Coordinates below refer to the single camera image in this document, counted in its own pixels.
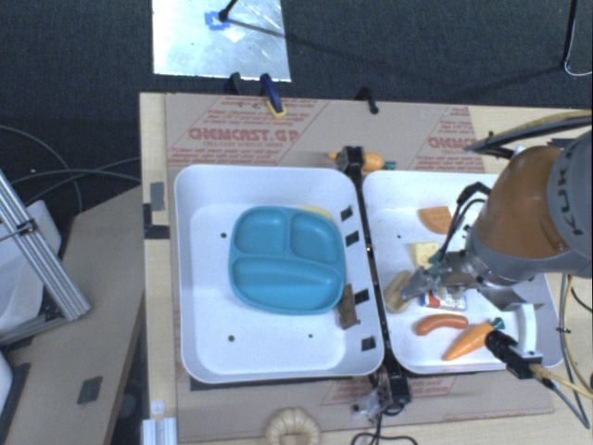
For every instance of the yellow round biscuit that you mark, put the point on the yellow round biscuit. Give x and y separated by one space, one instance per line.
317 211

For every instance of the beige doughnut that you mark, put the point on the beige doughnut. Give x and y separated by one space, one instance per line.
278 427

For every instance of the orange carrot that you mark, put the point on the orange carrot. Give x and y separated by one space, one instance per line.
468 343
372 160

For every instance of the white red blue carton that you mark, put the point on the white red blue carton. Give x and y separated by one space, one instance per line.
447 301

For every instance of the thin black rod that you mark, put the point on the thin black rod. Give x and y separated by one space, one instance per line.
370 258

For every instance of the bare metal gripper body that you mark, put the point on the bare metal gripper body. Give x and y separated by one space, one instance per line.
463 272

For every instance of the white plastic tray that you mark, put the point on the white plastic tray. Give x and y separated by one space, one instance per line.
403 341
268 341

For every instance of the blue divided plate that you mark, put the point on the blue divided plate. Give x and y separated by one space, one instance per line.
282 267

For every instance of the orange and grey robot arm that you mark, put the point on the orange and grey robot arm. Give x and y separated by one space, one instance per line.
523 202

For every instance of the black cylinder on white bracket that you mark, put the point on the black cylinder on white bracket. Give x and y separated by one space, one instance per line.
502 343

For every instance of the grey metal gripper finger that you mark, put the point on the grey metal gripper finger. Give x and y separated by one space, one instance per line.
417 285
450 291

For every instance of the orange sausage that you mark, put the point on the orange sausage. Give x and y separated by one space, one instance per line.
440 324

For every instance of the yellow cheese piece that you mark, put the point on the yellow cheese piece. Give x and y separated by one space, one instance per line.
424 253

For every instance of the beige bread slice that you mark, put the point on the beige bread slice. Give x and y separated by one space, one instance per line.
394 295

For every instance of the brown chocolate bar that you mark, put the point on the brown chocolate bar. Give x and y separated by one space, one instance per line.
347 311

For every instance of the brown cardboard board red print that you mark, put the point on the brown cardboard board red print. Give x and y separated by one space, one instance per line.
259 128

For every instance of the orange pizza slice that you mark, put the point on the orange pizza slice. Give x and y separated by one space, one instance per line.
435 219

